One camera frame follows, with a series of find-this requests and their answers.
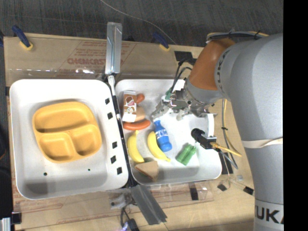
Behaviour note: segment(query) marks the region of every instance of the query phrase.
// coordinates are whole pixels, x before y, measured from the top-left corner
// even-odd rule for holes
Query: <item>bottle label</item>
[[[155,133],[155,135],[156,135],[156,139],[160,139],[163,136],[168,136],[166,129],[162,129],[162,130],[157,131]]]

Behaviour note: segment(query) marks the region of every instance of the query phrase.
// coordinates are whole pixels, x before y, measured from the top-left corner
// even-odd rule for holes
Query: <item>blue clamp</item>
[[[167,41],[165,40],[165,38],[163,36],[161,36],[159,33],[154,32],[153,33],[153,38],[156,39],[159,43],[160,43],[160,48],[162,48],[165,51],[169,51],[170,47],[167,43]]]
[[[33,44],[27,39],[24,32],[16,25],[12,26],[12,30],[17,35],[17,37],[20,39],[20,45],[27,51],[32,50]]]

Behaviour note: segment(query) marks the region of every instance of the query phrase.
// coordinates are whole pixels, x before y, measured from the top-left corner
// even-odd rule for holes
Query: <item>water bottle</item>
[[[163,152],[170,151],[172,145],[169,141],[167,130],[160,124],[160,120],[154,121],[155,124],[155,135],[159,148]]]

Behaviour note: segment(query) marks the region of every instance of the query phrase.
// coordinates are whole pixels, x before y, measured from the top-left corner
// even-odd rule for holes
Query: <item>white container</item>
[[[155,110],[165,92],[171,87],[173,80],[170,79],[125,79],[117,83],[115,92],[119,100],[120,108],[123,105],[123,91],[134,90],[136,93],[145,95],[142,106],[146,112],[146,118],[151,120],[151,113]],[[183,80],[179,80],[175,86],[175,90],[180,90],[184,85]],[[144,158],[158,161],[159,175],[156,182],[140,174],[135,168],[135,163],[130,159],[129,163],[132,168],[132,174],[135,180],[142,185],[159,185],[171,183],[185,183],[192,181],[212,180],[220,176],[222,166],[219,154],[214,150],[205,150],[203,147],[195,143],[191,136],[194,128],[206,130],[206,118],[197,118],[194,115],[186,115],[181,121],[176,120],[175,113],[167,113],[160,117],[161,124],[166,128],[169,134],[169,140],[172,144],[172,150],[166,152],[166,156],[171,162],[158,160],[153,157],[147,146],[147,136],[154,130],[154,124],[139,131],[137,135],[137,148]],[[125,139],[134,132],[124,130]],[[191,158],[187,166],[179,163],[175,157],[183,149],[187,143],[196,145],[197,153]]]
[[[110,89],[105,83],[22,79],[12,84],[10,101],[16,185],[22,196],[46,199],[113,190],[126,184],[128,169]],[[39,149],[32,116],[43,106],[67,101],[82,102],[91,109],[103,143],[94,155],[69,163],[53,163]]]

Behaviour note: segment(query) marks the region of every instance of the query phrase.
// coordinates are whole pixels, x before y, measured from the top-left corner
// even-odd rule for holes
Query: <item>gray carpet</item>
[[[170,44],[201,47],[205,46],[206,35],[210,32],[227,32],[231,29],[266,34],[283,32],[283,0],[103,1],[132,17],[111,9],[99,0],[0,0],[0,29],[7,36],[13,36],[11,27],[18,25],[31,33],[105,39],[107,23],[119,22],[123,25],[123,39],[151,42],[152,34],[158,32]],[[2,49],[0,132],[7,144]],[[8,153],[0,160],[1,168],[10,168]],[[7,193],[2,196],[10,198],[10,189],[7,191],[7,186],[3,189]]]

